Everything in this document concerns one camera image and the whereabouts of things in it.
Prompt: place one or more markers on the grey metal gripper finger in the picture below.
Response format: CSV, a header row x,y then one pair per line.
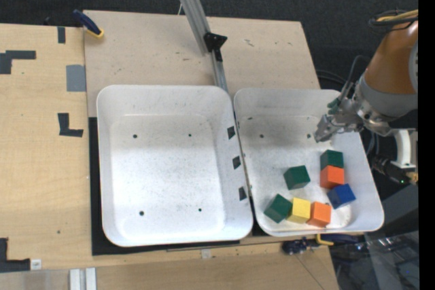
x,y
333,131
321,129

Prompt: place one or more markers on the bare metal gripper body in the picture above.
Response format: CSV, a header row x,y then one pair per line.
x,y
350,112

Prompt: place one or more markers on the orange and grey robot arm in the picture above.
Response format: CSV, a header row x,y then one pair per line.
x,y
391,64

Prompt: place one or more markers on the green cube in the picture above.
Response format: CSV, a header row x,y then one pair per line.
x,y
332,158
278,208
296,177

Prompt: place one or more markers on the white plastic tray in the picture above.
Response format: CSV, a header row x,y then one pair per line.
x,y
166,173
282,146

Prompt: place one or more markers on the orange cube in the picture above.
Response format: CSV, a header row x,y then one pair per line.
x,y
319,214
332,177

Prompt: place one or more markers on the blue cube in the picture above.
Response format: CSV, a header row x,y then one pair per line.
x,y
341,196

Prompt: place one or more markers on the yellow cube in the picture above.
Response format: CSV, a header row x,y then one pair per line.
x,y
299,210

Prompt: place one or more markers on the pale wood board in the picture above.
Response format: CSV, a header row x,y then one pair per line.
x,y
153,51

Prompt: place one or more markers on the black cylinder on white bracket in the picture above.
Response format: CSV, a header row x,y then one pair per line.
x,y
404,149

